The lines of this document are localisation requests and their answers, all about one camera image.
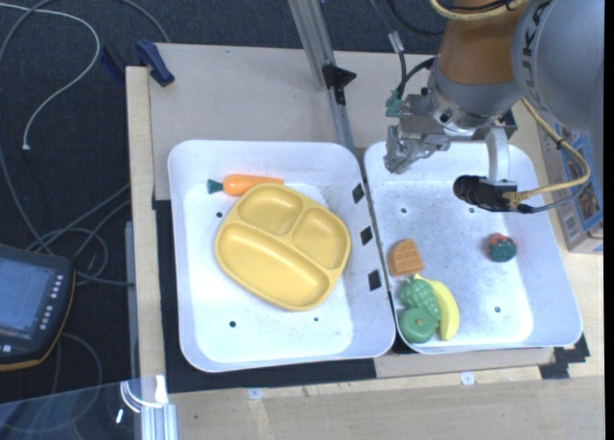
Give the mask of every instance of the orange carrot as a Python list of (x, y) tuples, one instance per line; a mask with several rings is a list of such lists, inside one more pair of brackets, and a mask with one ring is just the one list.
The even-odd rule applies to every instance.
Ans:
[(222, 183), (209, 179), (207, 181), (207, 191), (209, 193), (224, 191), (224, 193), (230, 195), (231, 197), (240, 197), (249, 188), (260, 183), (283, 184), (284, 181), (283, 179), (279, 179), (277, 177), (267, 177), (262, 175), (229, 174), (224, 178)]

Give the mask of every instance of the black carpet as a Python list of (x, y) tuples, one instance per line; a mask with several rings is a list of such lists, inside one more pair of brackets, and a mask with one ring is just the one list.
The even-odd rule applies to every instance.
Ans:
[[(39, 1), (0, 0), (22, 6)], [(130, 1), (150, 12), (173, 42), (301, 47), (286, 0)], [(398, 10), (421, 28), (443, 27), (427, 0), (395, 2)], [(137, 40), (163, 39), (145, 16), (116, 0), (59, 0), (49, 8), (90, 23), (102, 44), (117, 49), (126, 64), (138, 64), (134, 51)], [(336, 50), (390, 51), (386, 33), (366, 0), (326, 0), (323, 12)], [(0, 41), (21, 13), (0, 7)], [(433, 54), (437, 50), (436, 36), (403, 30), (401, 35), (408, 53)], [(94, 39), (82, 24), (36, 15), (17, 31), (0, 63), (0, 146), (15, 192), (41, 234), (66, 226), (130, 182), (125, 91), (100, 64), (41, 111), (30, 130), (31, 150), (21, 149), (24, 128), (36, 108), (75, 79), (92, 60), (94, 50)], [(128, 199), (129, 193), (123, 193), (80, 226), (95, 227)], [(33, 234), (18, 214), (4, 177), (0, 178), (0, 207), (0, 243), (28, 247)], [(124, 229), (129, 220), (130, 208), (126, 207), (100, 231), (108, 252), (101, 278), (126, 280)], [(71, 256), (83, 237), (82, 233), (70, 234), (54, 243), (53, 249)], [(94, 242), (77, 258), (76, 266), (83, 272), (95, 272), (104, 255), (102, 243)], [(103, 365), (102, 382), (130, 377), (126, 288), (79, 285), (66, 331), (85, 340), (96, 352)], [(59, 351), (38, 367), (0, 373), (0, 402), (88, 387), (99, 381), (95, 359), (79, 342), (61, 338)]]

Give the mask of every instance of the yellow plate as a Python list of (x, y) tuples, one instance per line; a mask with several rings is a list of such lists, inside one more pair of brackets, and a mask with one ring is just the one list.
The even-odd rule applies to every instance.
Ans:
[(319, 305), (341, 275), (351, 242), (339, 217), (287, 186), (254, 186), (234, 204), (215, 240), (224, 272), (289, 311)]

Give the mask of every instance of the brown toy food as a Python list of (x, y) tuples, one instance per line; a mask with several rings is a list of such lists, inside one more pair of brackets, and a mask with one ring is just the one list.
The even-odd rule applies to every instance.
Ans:
[(424, 269), (412, 239), (405, 239), (394, 245), (388, 254), (388, 267), (392, 276), (409, 275)]

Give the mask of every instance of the blue clip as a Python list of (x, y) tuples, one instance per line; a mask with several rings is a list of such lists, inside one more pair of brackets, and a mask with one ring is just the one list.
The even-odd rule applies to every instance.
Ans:
[(158, 52), (157, 47), (151, 41), (140, 39), (136, 43), (136, 54), (143, 63), (152, 67), (150, 75), (162, 87), (166, 87), (175, 80), (175, 76), (166, 68), (160, 52)]

